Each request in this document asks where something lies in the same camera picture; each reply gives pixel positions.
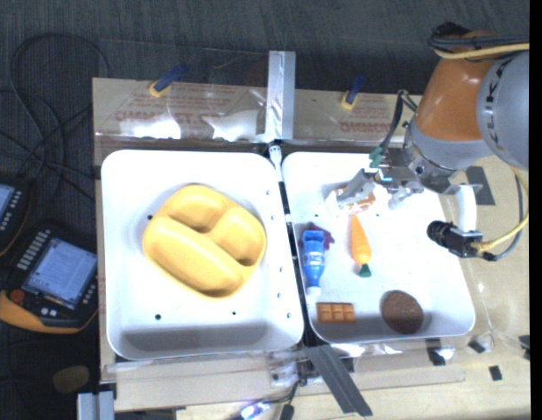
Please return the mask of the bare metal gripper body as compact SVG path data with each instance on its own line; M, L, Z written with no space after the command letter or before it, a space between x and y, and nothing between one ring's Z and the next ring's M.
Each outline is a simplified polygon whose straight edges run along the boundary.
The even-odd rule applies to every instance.
M415 150L388 150L379 161L381 177L377 183L390 193L406 190L422 193L424 189L436 193L456 193L458 185L450 178L455 170L439 167Z

